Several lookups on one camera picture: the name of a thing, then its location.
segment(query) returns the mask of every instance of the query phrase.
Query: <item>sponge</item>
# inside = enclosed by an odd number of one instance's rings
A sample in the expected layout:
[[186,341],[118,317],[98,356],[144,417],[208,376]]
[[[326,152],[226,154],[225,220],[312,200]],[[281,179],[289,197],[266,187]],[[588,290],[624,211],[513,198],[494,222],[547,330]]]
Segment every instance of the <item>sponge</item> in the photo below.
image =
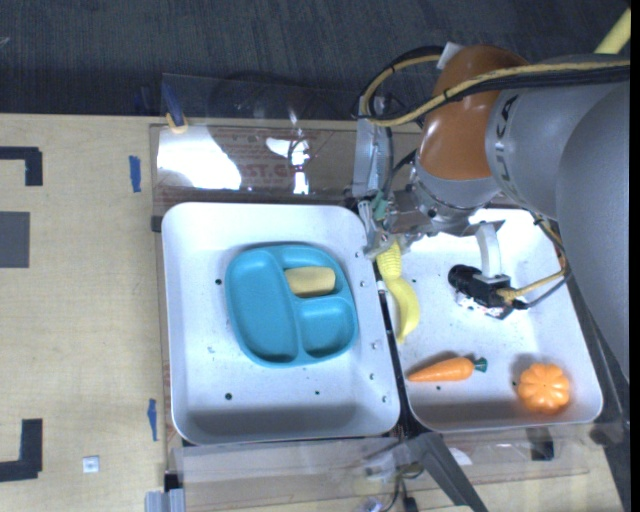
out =
[[336,274],[329,267],[297,267],[284,271],[291,292],[298,297],[318,297],[331,293]]

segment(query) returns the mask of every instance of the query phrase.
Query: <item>carrot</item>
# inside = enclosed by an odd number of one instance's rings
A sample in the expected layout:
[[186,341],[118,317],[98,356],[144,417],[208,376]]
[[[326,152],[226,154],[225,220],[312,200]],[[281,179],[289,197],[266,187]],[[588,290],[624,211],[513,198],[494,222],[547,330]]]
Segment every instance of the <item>carrot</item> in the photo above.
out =
[[471,361],[466,357],[454,357],[427,366],[422,370],[409,375],[411,382],[439,382],[445,380],[465,380],[471,377],[473,370],[487,371],[487,360],[481,357],[477,361]]

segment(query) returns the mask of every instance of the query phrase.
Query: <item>orange toy pumpkin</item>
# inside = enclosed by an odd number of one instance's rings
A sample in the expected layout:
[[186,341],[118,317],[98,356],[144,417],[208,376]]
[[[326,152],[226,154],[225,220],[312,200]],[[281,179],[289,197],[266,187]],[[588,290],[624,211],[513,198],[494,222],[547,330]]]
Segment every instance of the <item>orange toy pumpkin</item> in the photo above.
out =
[[555,364],[533,363],[520,375],[517,392],[527,409],[556,414],[569,402],[569,379]]

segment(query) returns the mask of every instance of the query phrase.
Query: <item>wooden table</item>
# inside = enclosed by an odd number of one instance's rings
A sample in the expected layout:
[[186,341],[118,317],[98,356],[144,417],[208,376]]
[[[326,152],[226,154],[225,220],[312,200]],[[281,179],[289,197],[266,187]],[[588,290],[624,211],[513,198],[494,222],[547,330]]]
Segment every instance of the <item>wooden table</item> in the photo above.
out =
[[[37,146],[44,158],[41,187],[25,186],[24,162],[0,160],[0,211],[30,212],[31,226],[29,268],[0,268],[0,462],[19,458],[23,419],[43,420],[44,441],[37,479],[0,483],[2,511],[143,510],[145,493],[162,488],[149,171],[149,126],[157,122],[0,115],[0,146]],[[129,156],[141,161],[137,193]],[[88,456],[99,456],[98,472],[83,472]],[[476,488],[490,510],[621,510],[602,450],[585,448],[583,457],[586,474]],[[439,490],[415,496],[421,510],[451,507]],[[360,501],[287,510],[353,510]]]

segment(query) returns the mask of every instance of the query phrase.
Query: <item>blue divided tray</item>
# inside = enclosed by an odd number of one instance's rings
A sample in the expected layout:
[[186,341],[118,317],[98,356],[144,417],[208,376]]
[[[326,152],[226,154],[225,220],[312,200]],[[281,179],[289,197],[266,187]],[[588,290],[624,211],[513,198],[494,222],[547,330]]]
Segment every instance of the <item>blue divided tray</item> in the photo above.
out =
[[[330,267],[333,291],[320,297],[294,295],[285,270]],[[340,265],[307,245],[275,245],[236,256],[225,277],[227,310],[242,351],[256,363],[291,367],[324,361],[348,350],[358,334],[353,297]]]

